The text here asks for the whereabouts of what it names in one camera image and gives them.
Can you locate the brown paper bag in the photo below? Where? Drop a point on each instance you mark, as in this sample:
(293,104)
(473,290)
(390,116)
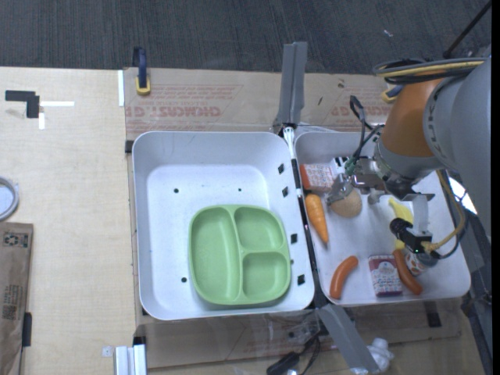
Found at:
(13,287)

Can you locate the white plastic tray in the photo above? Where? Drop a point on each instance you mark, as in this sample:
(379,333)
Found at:
(367,236)
(176,229)

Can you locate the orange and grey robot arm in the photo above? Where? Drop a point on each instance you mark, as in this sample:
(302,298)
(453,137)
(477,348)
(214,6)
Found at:
(457,131)

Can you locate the red and white packet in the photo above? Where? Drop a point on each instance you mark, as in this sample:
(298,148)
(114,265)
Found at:
(384,276)

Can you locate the white tape roll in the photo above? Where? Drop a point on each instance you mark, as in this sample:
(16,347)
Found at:
(15,197)

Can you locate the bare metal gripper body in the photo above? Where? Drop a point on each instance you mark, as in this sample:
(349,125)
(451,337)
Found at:
(375,178)

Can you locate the black cylinder on white bracket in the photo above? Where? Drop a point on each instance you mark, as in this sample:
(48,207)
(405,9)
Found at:
(410,236)

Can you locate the yellow banana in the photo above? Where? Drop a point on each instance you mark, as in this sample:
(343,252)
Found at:
(402,210)

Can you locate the orange carrot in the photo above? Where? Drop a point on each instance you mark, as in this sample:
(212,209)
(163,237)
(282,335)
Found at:
(317,217)

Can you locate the small printed can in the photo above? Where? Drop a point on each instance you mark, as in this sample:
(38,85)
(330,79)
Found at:
(415,265)

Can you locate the orange sausage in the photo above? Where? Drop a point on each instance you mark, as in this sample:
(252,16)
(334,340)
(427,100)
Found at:
(341,277)
(407,276)

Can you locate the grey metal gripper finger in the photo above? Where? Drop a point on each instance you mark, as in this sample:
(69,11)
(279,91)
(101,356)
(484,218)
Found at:
(376,197)
(340,188)

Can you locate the orange patterned carton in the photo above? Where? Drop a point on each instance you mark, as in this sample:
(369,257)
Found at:
(316,177)

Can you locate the brown round bread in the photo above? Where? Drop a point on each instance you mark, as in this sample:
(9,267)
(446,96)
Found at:
(348,207)

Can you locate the green divided plate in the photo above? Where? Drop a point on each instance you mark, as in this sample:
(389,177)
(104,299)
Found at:
(213,256)

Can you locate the white crumpled tissue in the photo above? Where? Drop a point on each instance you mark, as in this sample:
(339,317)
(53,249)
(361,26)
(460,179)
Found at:
(381,354)

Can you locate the brown cardboard board red print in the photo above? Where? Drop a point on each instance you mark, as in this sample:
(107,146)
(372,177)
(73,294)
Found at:
(187,104)

